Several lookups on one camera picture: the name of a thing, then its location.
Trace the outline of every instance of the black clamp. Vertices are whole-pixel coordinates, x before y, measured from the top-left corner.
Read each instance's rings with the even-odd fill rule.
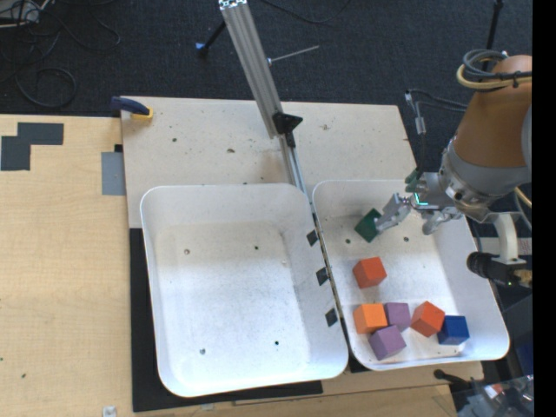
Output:
[[[272,116],[272,120],[275,123],[276,131],[279,135],[284,135],[286,137],[286,143],[289,147],[295,147],[294,139],[294,129],[302,121],[302,117],[287,115],[286,113],[276,112]]]

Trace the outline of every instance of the wooden tabletop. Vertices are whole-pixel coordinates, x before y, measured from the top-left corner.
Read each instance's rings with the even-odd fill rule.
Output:
[[[131,416],[129,223],[125,195],[103,194],[102,153],[122,143],[120,118],[0,116],[63,124],[62,145],[30,145],[30,169],[0,171],[0,409],[2,415]],[[436,366],[350,374],[324,393],[139,415],[454,415]],[[449,373],[481,379],[478,361]]]

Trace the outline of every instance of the red-orange cube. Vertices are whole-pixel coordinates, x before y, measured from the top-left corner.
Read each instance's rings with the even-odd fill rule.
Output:
[[[379,256],[360,260],[355,264],[353,271],[359,288],[378,286],[387,277]]]
[[[354,311],[357,334],[371,334],[388,325],[386,312],[382,303],[361,304]]]
[[[430,301],[421,303],[411,318],[411,328],[420,334],[430,337],[438,334],[444,323],[445,313]]]

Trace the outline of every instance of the plastic tray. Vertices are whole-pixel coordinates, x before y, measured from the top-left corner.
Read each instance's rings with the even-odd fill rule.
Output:
[[[476,247],[465,218],[423,235],[424,220],[412,211],[370,243],[354,231],[368,211],[382,213],[392,194],[403,195],[404,189],[403,181],[326,181],[314,188],[314,207],[353,355],[374,370],[498,360],[509,349],[509,337],[489,281],[467,269],[467,256]],[[360,289],[352,269],[358,260],[372,256],[382,259],[387,278]],[[378,361],[368,335],[357,334],[353,312],[362,303],[387,301],[407,302],[411,313],[430,301],[446,314],[465,315],[470,338],[458,346],[443,346],[436,335],[427,338],[408,328],[402,332],[407,346]]]
[[[156,187],[141,217],[158,372],[183,397],[332,378],[348,362],[307,197],[289,184]]]

